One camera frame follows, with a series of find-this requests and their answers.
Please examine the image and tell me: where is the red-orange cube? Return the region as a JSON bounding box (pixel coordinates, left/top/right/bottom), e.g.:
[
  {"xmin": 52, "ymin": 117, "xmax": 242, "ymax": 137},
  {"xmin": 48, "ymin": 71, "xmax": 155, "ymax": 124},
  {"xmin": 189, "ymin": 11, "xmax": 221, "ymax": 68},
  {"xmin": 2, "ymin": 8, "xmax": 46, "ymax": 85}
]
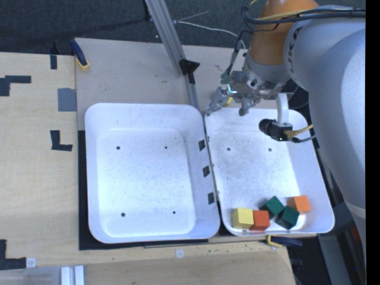
[{"xmin": 250, "ymin": 210, "xmax": 271, "ymax": 232}]

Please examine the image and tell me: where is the light orange cube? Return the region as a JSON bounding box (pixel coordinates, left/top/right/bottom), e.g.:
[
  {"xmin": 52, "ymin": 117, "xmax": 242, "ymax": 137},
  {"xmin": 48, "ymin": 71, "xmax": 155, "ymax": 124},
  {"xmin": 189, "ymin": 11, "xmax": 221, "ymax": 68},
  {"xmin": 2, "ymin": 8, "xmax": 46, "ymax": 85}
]
[{"xmin": 286, "ymin": 195, "xmax": 312, "ymax": 214}]

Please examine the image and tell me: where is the green cube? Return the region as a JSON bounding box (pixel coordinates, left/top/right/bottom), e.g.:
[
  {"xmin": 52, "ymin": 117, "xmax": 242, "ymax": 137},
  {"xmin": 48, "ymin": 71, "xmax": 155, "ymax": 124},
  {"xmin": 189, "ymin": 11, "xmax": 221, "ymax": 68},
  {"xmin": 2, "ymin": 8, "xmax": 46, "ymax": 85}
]
[
  {"xmin": 274, "ymin": 205, "xmax": 300, "ymax": 230},
  {"xmin": 261, "ymin": 195, "xmax": 286, "ymax": 219}
]

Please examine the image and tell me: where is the yellow cube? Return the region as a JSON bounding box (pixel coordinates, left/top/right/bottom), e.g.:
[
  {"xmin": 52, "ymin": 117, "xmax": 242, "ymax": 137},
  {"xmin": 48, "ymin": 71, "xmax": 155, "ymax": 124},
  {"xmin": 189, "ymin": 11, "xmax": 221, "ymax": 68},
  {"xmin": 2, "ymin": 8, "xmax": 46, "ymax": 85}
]
[{"xmin": 231, "ymin": 207, "xmax": 255, "ymax": 230}]

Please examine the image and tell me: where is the white plastic tray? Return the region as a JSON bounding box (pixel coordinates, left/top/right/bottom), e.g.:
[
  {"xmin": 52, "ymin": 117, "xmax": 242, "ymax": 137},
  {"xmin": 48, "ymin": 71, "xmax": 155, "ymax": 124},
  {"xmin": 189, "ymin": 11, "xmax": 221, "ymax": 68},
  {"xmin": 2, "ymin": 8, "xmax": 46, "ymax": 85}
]
[
  {"xmin": 204, "ymin": 106, "xmax": 336, "ymax": 238},
  {"xmin": 84, "ymin": 102, "xmax": 221, "ymax": 245}
]

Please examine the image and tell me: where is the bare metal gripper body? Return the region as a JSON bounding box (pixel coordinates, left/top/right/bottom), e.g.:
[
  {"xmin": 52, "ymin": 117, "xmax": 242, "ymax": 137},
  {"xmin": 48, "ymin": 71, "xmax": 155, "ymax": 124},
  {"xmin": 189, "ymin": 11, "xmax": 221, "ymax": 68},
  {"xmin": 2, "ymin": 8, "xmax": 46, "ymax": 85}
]
[{"xmin": 227, "ymin": 69, "xmax": 287, "ymax": 102}]

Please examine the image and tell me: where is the black cylinder on white bracket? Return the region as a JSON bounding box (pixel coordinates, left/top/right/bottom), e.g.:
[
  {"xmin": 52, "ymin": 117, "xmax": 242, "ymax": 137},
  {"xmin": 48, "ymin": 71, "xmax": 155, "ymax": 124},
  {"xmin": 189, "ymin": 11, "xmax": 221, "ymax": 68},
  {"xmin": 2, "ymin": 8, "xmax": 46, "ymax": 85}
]
[{"xmin": 258, "ymin": 93, "xmax": 295, "ymax": 143}]

